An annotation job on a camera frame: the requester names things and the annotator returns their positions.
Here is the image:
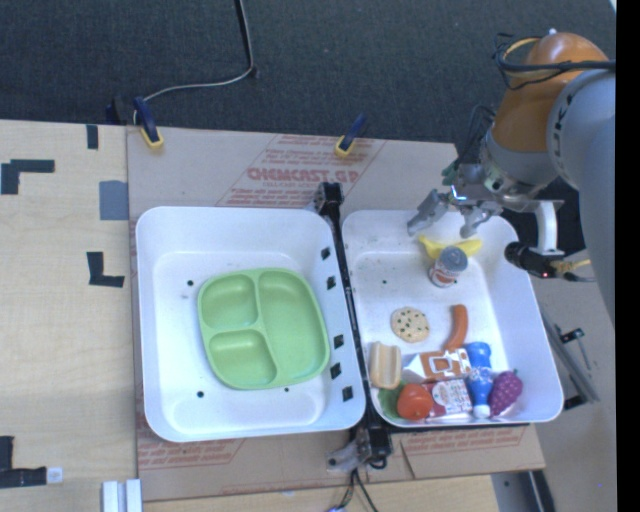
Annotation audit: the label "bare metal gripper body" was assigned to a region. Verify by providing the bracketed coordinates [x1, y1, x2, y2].
[448, 160, 531, 213]

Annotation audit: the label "yellow banana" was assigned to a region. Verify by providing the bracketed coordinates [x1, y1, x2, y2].
[417, 234, 484, 261]

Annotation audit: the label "small can grey lid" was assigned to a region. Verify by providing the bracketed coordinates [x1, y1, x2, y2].
[427, 245, 469, 289]

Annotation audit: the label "white plastic tray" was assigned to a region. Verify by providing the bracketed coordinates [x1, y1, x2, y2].
[341, 208, 565, 429]
[134, 205, 367, 443]

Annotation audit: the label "orange sausage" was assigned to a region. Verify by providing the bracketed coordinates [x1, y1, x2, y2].
[444, 303, 469, 352]

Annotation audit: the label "round speckled biscuit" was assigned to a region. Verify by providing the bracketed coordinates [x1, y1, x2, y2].
[390, 306, 431, 344]

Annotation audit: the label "thin black rod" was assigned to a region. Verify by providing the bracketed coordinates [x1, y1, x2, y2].
[327, 199, 381, 436]

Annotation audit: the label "orange and white carton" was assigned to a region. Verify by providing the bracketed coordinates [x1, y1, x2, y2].
[402, 347, 473, 385]

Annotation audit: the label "blue and white bottle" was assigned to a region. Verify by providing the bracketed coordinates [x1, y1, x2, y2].
[463, 341, 496, 420]

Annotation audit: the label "hot dog bun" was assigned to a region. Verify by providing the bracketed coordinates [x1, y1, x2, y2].
[368, 341, 403, 391]

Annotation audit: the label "purple grapes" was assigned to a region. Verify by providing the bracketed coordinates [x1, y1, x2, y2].
[488, 369, 524, 417]

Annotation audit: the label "red and white packet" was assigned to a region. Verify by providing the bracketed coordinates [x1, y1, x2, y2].
[423, 378, 474, 420]

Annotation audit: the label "orange tomato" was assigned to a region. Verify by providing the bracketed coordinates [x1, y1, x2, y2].
[396, 383, 434, 421]

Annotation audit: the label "green lettuce leaf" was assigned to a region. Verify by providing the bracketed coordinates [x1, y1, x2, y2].
[377, 383, 409, 420]

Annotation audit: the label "green divided plate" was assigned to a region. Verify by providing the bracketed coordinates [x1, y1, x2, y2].
[196, 267, 331, 391]

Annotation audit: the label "brown cardboard board red print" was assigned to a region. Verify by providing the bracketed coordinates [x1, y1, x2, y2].
[125, 124, 547, 503]

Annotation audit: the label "black cylinder on white bracket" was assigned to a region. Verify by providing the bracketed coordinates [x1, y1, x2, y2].
[503, 198, 566, 279]

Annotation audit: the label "black block with wires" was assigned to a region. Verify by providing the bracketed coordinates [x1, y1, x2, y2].
[312, 181, 345, 217]
[325, 424, 394, 474]

